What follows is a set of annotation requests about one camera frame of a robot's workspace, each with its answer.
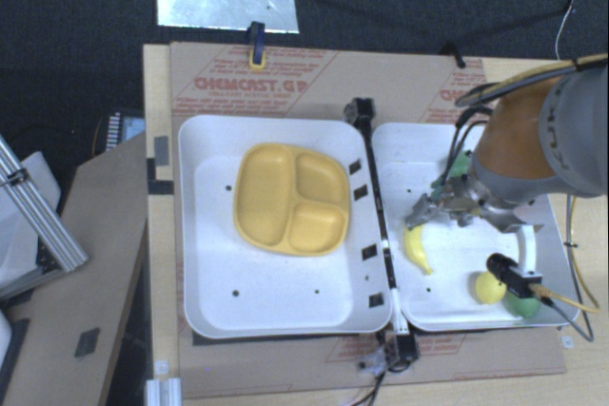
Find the white bracket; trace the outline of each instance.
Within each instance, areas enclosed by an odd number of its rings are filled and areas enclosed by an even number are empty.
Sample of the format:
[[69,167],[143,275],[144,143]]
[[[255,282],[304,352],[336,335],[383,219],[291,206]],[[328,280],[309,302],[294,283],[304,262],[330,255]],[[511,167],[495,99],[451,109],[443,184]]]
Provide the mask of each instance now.
[[182,382],[150,379],[146,382],[146,406],[182,406]]

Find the white cable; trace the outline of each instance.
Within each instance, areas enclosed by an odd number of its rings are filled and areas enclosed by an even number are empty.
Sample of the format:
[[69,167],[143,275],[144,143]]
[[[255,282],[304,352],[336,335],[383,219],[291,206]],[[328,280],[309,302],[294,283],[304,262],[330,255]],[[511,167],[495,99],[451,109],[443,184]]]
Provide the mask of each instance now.
[[562,29],[564,28],[564,25],[567,22],[567,19],[569,18],[569,15],[571,14],[571,10],[573,10],[573,3],[574,3],[574,1],[575,0],[571,0],[571,4],[569,4],[567,12],[562,17],[562,22],[560,23],[559,33],[557,34],[556,41],[554,42],[554,52],[556,53],[556,59],[558,61],[560,61],[560,55],[559,55],[559,39],[560,39],[560,35],[562,34]]

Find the white tray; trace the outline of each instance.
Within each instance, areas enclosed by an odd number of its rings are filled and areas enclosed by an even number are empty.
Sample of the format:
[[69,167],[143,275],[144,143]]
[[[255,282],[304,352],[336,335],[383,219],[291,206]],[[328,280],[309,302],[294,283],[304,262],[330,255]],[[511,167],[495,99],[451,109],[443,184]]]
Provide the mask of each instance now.
[[[430,184],[444,169],[446,155],[454,134],[453,126],[421,124],[384,124],[373,134],[373,146],[384,215],[400,288],[401,307],[406,318],[423,330],[440,332],[520,326],[563,325],[564,319],[545,306],[531,319],[512,315],[502,304],[480,304],[473,284],[494,252],[519,260],[516,234],[501,234],[488,222],[458,227],[446,215],[426,223],[422,244],[433,274],[425,275],[405,255],[404,217],[422,193],[430,193]],[[481,129],[473,129],[464,149],[473,149]],[[537,266],[543,284],[564,296],[575,298],[569,267],[560,234],[547,197],[523,209],[519,216],[534,225]],[[575,308],[564,305],[573,318]]]
[[[202,115],[179,133],[187,320],[210,338],[365,333],[383,328],[391,301],[376,206],[361,135],[334,121]],[[298,145],[362,169],[349,176],[345,241],[321,257],[254,247],[233,223],[233,194],[254,145]],[[353,190],[368,195],[354,200]],[[376,256],[363,259],[363,249]]]

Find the wooden table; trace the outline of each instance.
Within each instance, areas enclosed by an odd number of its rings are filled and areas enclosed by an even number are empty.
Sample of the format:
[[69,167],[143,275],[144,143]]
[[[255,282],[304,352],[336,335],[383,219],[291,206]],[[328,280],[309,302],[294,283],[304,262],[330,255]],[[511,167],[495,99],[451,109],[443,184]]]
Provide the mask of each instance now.
[[[433,64],[437,57],[429,57]],[[501,81],[529,68],[548,63],[536,60],[482,59],[489,82]],[[147,157],[154,158],[155,138],[169,137],[171,144],[170,49],[145,47]],[[156,166],[156,180],[171,181],[173,164]],[[564,197],[551,198],[560,229],[564,229]],[[172,195],[150,195],[148,230],[151,275],[152,356],[156,379],[179,377],[178,330],[175,310],[176,267]],[[607,315],[607,199],[580,200],[575,216],[575,240],[580,242],[580,268],[596,293],[602,311],[591,317],[596,341],[584,341],[570,327],[562,336],[575,346],[564,350],[566,375],[510,377],[382,387],[376,404],[601,404],[609,394],[609,317]],[[292,406],[347,405],[366,389],[335,389],[287,394],[185,399],[185,406]]]

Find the brown cardboard panel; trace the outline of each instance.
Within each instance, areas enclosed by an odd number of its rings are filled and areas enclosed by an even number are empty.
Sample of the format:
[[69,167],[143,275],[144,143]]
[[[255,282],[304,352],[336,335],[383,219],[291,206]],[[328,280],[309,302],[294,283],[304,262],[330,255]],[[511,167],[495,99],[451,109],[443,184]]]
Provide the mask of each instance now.
[[[454,100],[486,83],[482,60],[460,70],[452,58],[269,48],[266,70],[251,71],[241,46],[171,45],[173,140],[199,113],[341,119],[354,97],[375,100],[376,125],[384,122],[452,123]],[[178,161],[173,145],[173,161]],[[174,165],[179,181],[179,165]],[[180,304],[180,190],[175,186],[180,377],[185,398],[237,396],[364,387],[370,376],[359,358],[377,347],[374,336],[308,338],[193,345]],[[422,358],[387,383],[452,381],[565,372],[549,329],[426,336]]]
[[[78,168],[62,221],[89,261],[10,309],[30,324],[6,405],[106,403],[143,256],[145,154],[142,135]],[[94,352],[77,358],[95,329]]]

